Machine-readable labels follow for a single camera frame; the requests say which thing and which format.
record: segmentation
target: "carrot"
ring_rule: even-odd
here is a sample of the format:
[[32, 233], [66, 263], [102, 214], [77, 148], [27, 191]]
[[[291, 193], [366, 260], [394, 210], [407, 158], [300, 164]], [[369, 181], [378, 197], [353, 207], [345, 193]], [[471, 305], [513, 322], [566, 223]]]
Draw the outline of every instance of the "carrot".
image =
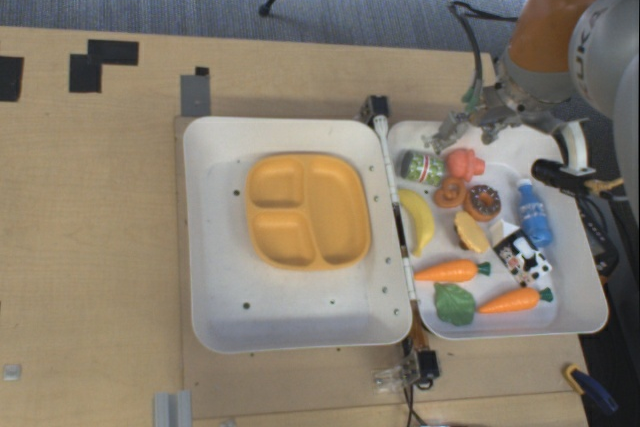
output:
[[478, 272], [488, 276], [491, 274], [491, 264], [485, 262], [478, 265], [474, 261], [467, 259], [453, 260], [420, 271], [415, 274], [415, 278], [418, 281], [462, 283], [473, 279]]
[[550, 288], [538, 292], [533, 288], [519, 288], [512, 290], [478, 308], [478, 313], [508, 313], [512, 311], [530, 310], [535, 308], [540, 299], [553, 301], [553, 293]]

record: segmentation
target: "wooden tabletop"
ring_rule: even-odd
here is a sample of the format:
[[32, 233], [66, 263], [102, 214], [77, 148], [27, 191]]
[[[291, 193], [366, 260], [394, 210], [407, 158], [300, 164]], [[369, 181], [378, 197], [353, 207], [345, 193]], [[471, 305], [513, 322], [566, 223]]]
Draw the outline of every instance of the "wooden tabletop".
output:
[[[70, 93], [69, 56], [86, 54], [91, 38], [139, 42], [139, 64], [103, 66], [101, 94]], [[352, 118], [367, 95], [384, 94], [397, 122], [458, 107], [472, 67], [453, 52], [20, 28], [0, 28], [0, 56], [24, 58], [19, 101], [0, 102], [0, 364], [22, 365], [19, 381], [0, 381], [0, 425], [52, 427], [149, 426], [156, 392], [194, 389], [180, 315], [181, 75], [210, 69], [216, 115]], [[426, 419], [587, 425], [561, 375], [568, 363], [584, 367], [577, 336], [432, 341], [443, 376], [416, 396]], [[332, 368], [367, 379], [370, 350], [345, 349], [342, 362], [277, 353], [264, 368], [282, 379], [314, 370], [323, 390]], [[211, 356], [226, 384], [208, 393], [226, 406], [218, 418], [196, 415], [198, 427], [229, 417], [239, 427], [406, 422], [399, 397], [362, 407], [362, 391], [294, 412], [307, 408], [287, 405], [299, 404], [290, 385], [273, 383], [279, 400], [243, 394], [249, 356]], [[194, 411], [207, 393], [198, 397]]]

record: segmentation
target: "cow print carton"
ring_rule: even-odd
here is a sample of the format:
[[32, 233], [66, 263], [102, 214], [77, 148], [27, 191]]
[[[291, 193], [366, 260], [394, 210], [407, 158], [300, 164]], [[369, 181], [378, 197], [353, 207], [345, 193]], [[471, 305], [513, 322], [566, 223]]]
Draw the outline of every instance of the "cow print carton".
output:
[[533, 285], [551, 272], [551, 264], [519, 226], [500, 219], [489, 231], [493, 250], [520, 286]]

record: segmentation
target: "yellow plate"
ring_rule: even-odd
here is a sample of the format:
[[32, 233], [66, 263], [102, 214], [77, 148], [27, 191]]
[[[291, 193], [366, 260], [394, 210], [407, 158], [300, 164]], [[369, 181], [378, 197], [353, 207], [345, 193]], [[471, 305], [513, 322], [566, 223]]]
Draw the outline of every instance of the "yellow plate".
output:
[[358, 173], [336, 157], [267, 157], [247, 176], [246, 211], [253, 247], [283, 269], [326, 270], [355, 264], [371, 231]]

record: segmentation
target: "yellow banana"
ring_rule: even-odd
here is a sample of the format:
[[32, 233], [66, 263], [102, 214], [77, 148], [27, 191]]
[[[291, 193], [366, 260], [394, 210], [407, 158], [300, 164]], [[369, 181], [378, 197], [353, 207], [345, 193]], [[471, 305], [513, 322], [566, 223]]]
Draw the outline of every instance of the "yellow banana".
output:
[[400, 204], [409, 212], [413, 219], [413, 227], [416, 236], [416, 245], [413, 256], [420, 256], [425, 246], [431, 242], [436, 231], [433, 214], [427, 202], [409, 189], [399, 189]]

